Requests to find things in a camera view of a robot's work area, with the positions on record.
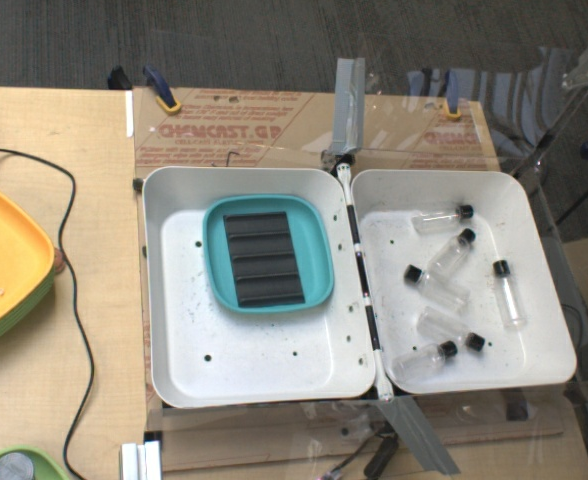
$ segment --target light wood surface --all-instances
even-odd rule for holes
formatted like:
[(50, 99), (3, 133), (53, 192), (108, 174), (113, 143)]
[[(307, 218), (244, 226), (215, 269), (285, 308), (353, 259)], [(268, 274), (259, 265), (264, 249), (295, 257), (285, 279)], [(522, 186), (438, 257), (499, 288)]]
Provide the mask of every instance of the light wood surface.
[[(78, 275), (79, 314), (94, 352), (96, 379), (69, 457), (88, 479), (116, 479), (120, 445), (141, 443), (146, 426), (134, 144), (126, 137), (125, 95), (0, 88), (0, 147), (43, 156), (76, 176), (78, 194), (64, 246)], [(69, 198), (67, 178), (0, 154), (0, 190), (56, 241)], [(88, 361), (66, 270), (36, 309), (0, 338), (0, 449), (29, 444), (62, 465), (64, 439), (87, 382)], [(572, 407), (559, 402), (557, 409), (562, 432), (542, 437), (545, 432), (535, 431), (530, 438), (448, 449), (464, 478), (588, 478), (588, 459)], [(308, 447), (309, 460), (193, 469), (167, 477), (315, 478), (340, 461), (336, 456), (316, 457), (322, 455), (322, 443), (307, 435), (292, 435), (294, 444)], [(190, 450), (176, 453), (190, 460)], [(369, 458), (371, 450), (344, 478), (362, 478)], [(388, 473), (390, 478), (441, 478), (421, 472), (406, 449), (394, 458)]]

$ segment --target dark floor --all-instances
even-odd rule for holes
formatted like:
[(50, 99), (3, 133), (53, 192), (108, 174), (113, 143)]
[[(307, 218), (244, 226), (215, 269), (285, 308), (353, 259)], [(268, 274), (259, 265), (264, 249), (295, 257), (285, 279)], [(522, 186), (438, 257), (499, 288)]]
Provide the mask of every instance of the dark floor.
[[(106, 89), (117, 64), (144, 85), (152, 62), (174, 86), (332, 92), (337, 58), (364, 56), (401, 94), (426, 66), (518, 71), (587, 46), (588, 0), (0, 0), (0, 86)], [(563, 241), (588, 237), (586, 141), (588, 98), (545, 157)]]

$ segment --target yellow bowl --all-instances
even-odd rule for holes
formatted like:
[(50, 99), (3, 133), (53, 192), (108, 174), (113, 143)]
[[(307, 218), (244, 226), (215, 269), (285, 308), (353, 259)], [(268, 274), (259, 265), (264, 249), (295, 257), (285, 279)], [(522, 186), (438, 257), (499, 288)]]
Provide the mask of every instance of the yellow bowl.
[(34, 308), (53, 281), (51, 240), (0, 192), (0, 336)]

